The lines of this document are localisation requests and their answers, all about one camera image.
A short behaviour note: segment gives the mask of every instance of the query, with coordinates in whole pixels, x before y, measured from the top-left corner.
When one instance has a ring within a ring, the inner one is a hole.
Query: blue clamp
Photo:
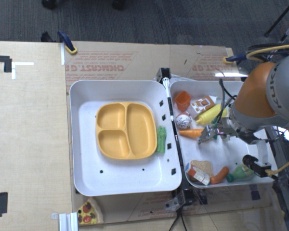
[[[58,35],[59,37],[63,40],[64,44],[65,44],[65,49],[71,54],[74,55],[77,52],[77,48],[75,46],[73,46],[71,40],[69,39],[69,37],[66,35],[65,32],[63,31],[58,31]]]
[[[240,54],[240,55],[235,55],[235,56],[230,56],[230,57],[224,57],[223,58],[223,63],[224,64],[232,64],[233,62],[241,62],[246,60],[246,55]]]

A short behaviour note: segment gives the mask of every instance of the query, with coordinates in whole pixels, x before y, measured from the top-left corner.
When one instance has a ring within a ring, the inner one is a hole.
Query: yellow cable
[[[282,49],[288,49],[288,48],[289,48],[289,44],[269,47],[269,48],[265,48],[265,49],[261,49],[261,50],[257,50],[257,51],[252,51],[252,52],[250,52],[250,53],[248,53],[246,55],[246,58],[250,59],[250,60],[259,61],[259,59],[257,59],[257,58],[254,58],[254,57],[250,58],[250,57],[252,57],[253,55],[259,54],[259,53],[264,53],[264,52],[268,52],[268,51],[275,51],[275,50],[282,50]]]
[[[266,169],[265,172],[268,174],[268,176],[272,176],[272,175],[279,173],[280,171],[282,171],[284,168],[286,168],[288,166],[289,166],[289,162],[287,162],[284,166],[280,167],[277,170]]]

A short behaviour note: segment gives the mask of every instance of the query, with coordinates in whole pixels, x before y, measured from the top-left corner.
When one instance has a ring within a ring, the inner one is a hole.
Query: orange carrot
[[[179,133],[183,136],[187,136],[190,138],[196,138],[201,135],[203,128],[200,129],[188,129],[188,130],[180,130]]]
[[[226,177],[228,173],[229,173],[229,168],[227,166],[224,166],[217,175],[210,177],[210,184],[220,183]]]

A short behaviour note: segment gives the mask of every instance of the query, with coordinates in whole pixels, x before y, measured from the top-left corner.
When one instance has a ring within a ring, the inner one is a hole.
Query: black tape
[[[0,192],[0,217],[2,217],[3,213],[8,212],[8,193]]]
[[[9,56],[0,56],[0,63],[4,63],[4,72],[11,73],[12,72],[12,60]]]

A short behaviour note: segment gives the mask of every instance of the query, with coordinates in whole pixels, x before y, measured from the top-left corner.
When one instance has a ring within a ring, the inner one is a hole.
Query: table top
[[[231,49],[214,46],[75,45],[79,54],[65,52],[64,56],[61,43],[0,41],[0,55],[16,63],[14,79],[0,63],[0,193],[8,193],[0,230],[58,230],[52,214],[76,211],[87,198],[76,193],[72,177],[68,102],[72,83],[79,78],[152,80],[161,67],[170,67],[173,74],[184,77],[200,77],[199,73],[211,77],[203,74],[216,65],[214,56],[232,53]],[[186,210],[187,230],[287,230],[271,186],[258,187],[260,201],[244,199],[245,192],[250,197],[250,189],[209,191],[211,205],[197,204]],[[165,194],[98,197],[105,224],[85,230],[169,230],[175,213],[144,208],[154,207],[154,198],[161,199]],[[181,220],[175,230],[183,230]]]

